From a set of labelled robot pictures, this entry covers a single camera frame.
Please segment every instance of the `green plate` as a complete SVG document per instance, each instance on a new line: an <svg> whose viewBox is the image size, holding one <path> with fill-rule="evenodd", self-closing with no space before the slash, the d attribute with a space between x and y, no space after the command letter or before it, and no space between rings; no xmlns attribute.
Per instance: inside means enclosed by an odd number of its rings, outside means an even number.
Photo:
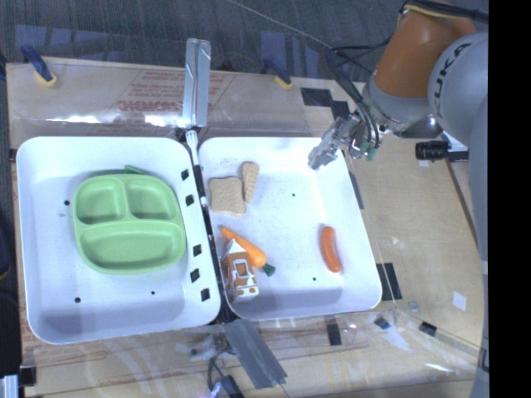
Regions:
<svg viewBox="0 0 531 398"><path fill-rule="evenodd" d="M74 224L81 256L93 269L110 274L169 267L186 250L177 197L159 178L125 172L78 186Z"/></svg>

